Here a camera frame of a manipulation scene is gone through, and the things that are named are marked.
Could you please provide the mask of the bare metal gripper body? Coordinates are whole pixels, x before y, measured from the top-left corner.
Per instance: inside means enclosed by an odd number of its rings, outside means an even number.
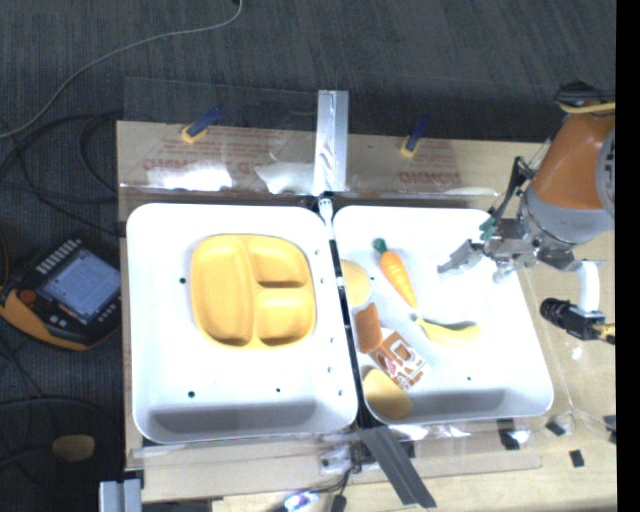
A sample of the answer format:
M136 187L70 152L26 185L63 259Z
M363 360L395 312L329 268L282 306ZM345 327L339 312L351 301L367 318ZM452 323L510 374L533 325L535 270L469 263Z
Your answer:
M557 239L524 217L490 217L481 225L483 254L501 271L515 271L538 263L561 271L573 271L574 245Z

